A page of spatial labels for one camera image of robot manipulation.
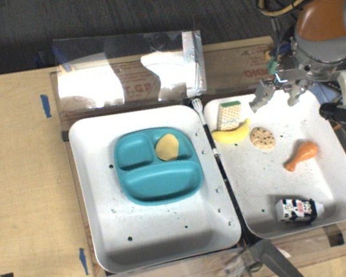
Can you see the yellow banana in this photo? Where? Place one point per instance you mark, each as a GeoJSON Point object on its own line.
{"type": "Point", "coordinates": [230, 136]}

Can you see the blue divided plate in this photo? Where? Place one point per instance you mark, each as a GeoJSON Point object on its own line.
{"type": "Point", "coordinates": [160, 182]}

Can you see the white plastic tray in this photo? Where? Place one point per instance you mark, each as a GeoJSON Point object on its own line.
{"type": "Point", "coordinates": [161, 228]}
{"type": "Point", "coordinates": [265, 181]}

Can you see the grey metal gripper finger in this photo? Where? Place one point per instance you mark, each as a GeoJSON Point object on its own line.
{"type": "Point", "coordinates": [261, 96]}
{"type": "Point", "coordinates": [295, 96]}

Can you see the black and white milk carton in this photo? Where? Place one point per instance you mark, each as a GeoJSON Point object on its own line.
{"type": "Point", "coordinates": [298, 209]}

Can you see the orange chicken drumstick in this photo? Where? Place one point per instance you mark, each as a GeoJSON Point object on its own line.
{"type": "Point", "coordinates": [305, 152]}

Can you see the yellow patterned carton green top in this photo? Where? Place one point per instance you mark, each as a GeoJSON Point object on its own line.
{"type": "Point", "coordinates": [230, 115]}

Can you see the beige chocolate chip biscuit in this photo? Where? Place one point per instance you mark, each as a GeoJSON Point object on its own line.
{"type": "Point", "coordinates": [262, 138]}

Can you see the yellow round flat bread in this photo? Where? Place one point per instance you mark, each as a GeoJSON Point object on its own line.
{"type": "Point", "coordinates": [167, 148]}

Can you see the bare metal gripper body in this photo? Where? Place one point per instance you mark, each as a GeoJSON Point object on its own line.
{"type": "Point", "coordinates": [300, 75]}

